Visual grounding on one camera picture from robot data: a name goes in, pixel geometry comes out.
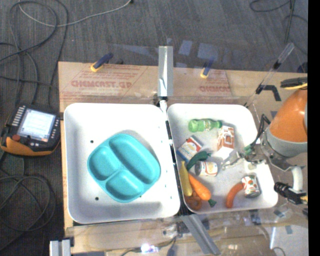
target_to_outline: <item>green pepper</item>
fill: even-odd
[[[207,153],[206,151],[200,151],[198,153],[196,153],[191,159],[190,161],[187,163],[186,165],[186,170],[189,171],[192,166],[194,166],[196,164],[197,161],[205,161],[208,159],[208,157],[211,156],[211,153]]]

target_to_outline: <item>food box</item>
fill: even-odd
[[[218,152],[219,131],[215,128],[193,133],[188,130],[190,120],[205,118],[220,120],[223,125],[234,128],[236,150],[250,144],[257,135],[250,111],[241,105],[176,103],[168,107],[167,113],[151,104],[69,105],[64,112],[64,130],[67,201],[71,218],[80,224],[156,219],[176,215],[181,205],[188,207],[184,200],[181,201],[183,196],[178,187],[178,170],[183,158],[177,152],[188,138],[193,137],[202,146],[201,151],[211,151],[212,157],[215,157]],[[90,174],[87,165],[95,149],[116,135],[129,135],[138,140],[157,160],[160,167],[158,179],[152,179],[154,183],[140,196],[124,200],[126,202],[115,200],[106,193]],[[189,172],[195,174],[194,167]],[[210,207],[208,202],[204,202],[200,210],[189,210],[196,214],[213,214],[274,206],[278,201],[278,194],[273,190],[274,181],[269,166],[263,163],[254,170],[260,181],[261,195],[246,198],[244,191],[241,191],[234,200],[233,208],[226,208],[225,198],[228,191],[235,183],[240,182],[245,174],[251,172],[248,163],[242,161],[226,170],[219,170],[216,176],[197,177],[211,191],[216,204]]]

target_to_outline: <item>gray floor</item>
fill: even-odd
[[[54,12],[34,2],[24,2],[21,8],[45,24],[57,22],[63,25],[118,8],[127,2],[60,1],[65,6],[56,0],[39,1]],[[214,69],[268,71],[287,43],[294,43],[295,48],[279,72],[296,72],[302,63],[308,61],[307,0],[294,2],[287,41],[291,11],[287,0],[135,0],[120,10],[59,26],[55,30],[26,16],[18,5],[14,5],[17,2],[2,0],[0,3],[0,60],[17,51],[14,38],[21,49],[26,49],[54,33],[44,44],[28,51],[36,62],[38,77],[25,54],[21,54],[20,64],[16,55],[0,61],[1,76],[17,78],[20,74],[20,79],[43,82],[36,90],[34,83],[0,78],[1,127],[17,102],[30,103],[34,95],[34,103],[59,109],[57,61],[93,63],[112,52],[111,63],[122,59],[124,64],[157,65],[158,46],[168,45],[173,46],[176,67],[200,68],[212,57]],[[47,216],[54,210],[48,225],[33,232],[13,231],[6,225],[14,222],[23,226],[27,215],[37,215],[36,210],[31,210],[34,207],[31,200],[24,199],[23,192],[21,197],[17,195],[4,208],[1,207],[0,249],[13,242],[0,250],[0,255],[49,255],[49,241],[62,239],[64,235],[60,148],[49,156],[26,158],[24,162],[20,157],[5,155],[0,168],[0,177],[21,173],[44,177],[52,188],[56,205],[55,210],[53,203],[48,208]],[[35,186],[34,193],[43,198],[43,188]],[[0,184],[0,202],[9,189],[10,185]]]

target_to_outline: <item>tin can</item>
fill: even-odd
[[[217,176],[218,165],[216,162],[197,161],[194,165],[194,171],[197,176]]]
[[[254,173],[247,174],[241,179],[243,189],[244,189],[244,196],[246,198],[255,198],[261,194],[257,176]]]

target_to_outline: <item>plastic bottle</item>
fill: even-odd
[[[207,132],[212,130],[213,128],[221,128],[222,122],[221,121],[213,121],[211,119],[192,119],[189,121],[188,129],[190,132]]]

